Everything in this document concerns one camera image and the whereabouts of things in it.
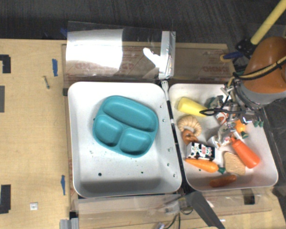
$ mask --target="yellow tube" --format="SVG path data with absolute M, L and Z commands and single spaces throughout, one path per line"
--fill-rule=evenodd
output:
M 261 39 L 265 36 L 265 34 L 270 30 L 273 24 L 277 21 L 277 19 L 282 15 L 282 13 L 286 10 L 286 0 L 280 0 L 277 6 L 272 10 L 264 23 L 260 26 L 254 36 L 251 38 L 250 42 L 253 45 L 258 45 Z

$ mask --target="toy bread slice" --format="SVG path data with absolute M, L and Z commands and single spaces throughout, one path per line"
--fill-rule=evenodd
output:
M 238 155 L 225 152 L 224 153 L 225 170 L 226 172 L 236 173 L 239 175 L 245 174 L 245 165 Z

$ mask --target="teal divided plate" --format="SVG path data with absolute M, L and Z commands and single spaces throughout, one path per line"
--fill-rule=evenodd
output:
M 95 140 L 103 147 L 129 157 L 141 157 L 152 146 L 158 125 L 153 110 L 116 95 L 104 100 L 92 131 Z

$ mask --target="dark background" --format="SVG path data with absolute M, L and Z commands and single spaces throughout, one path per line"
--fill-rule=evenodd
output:
M 66 39 L 68 21 L 176 31 L 177 42 L 225 43 L 230 51 L 254 35 L 280 0 L 0 0 L 0 38 Z M 286 11 L 266 37 L 286 34 Z M 286 99 L 265 108 L 286 216 Z

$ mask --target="red-orange toy bottle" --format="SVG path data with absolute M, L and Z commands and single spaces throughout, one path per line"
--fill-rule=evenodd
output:
M 248 168 L 251 169 L 258 165 L 260 158 L 245 143 L 233 137 L 231 140 L 235 152 Z

